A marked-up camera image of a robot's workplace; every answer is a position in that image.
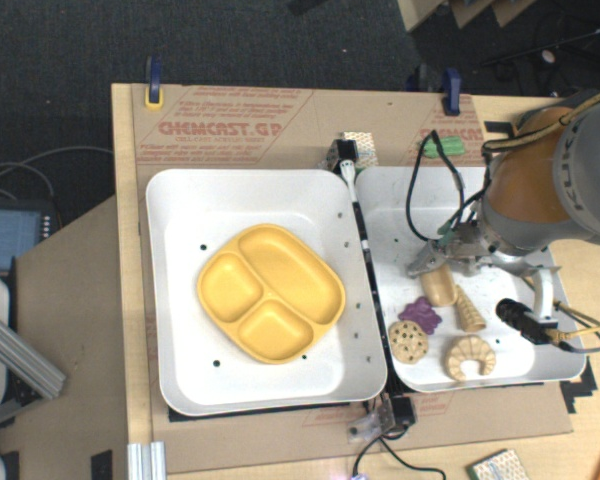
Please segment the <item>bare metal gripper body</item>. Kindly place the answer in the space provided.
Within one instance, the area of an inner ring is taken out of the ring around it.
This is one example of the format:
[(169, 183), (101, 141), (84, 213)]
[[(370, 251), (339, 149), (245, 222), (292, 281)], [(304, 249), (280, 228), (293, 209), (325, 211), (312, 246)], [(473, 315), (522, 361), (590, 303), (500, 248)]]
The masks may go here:
[(532, 265), (527, 261), (531, 250), (510, 244), (485, 221), (461, 223), (432, 242), (444, 254), (444, 261), (460, 270), (462, 260), (475, 259), (480, 261), (481, 270), (492, 267), (511, 275), (532, 273)]

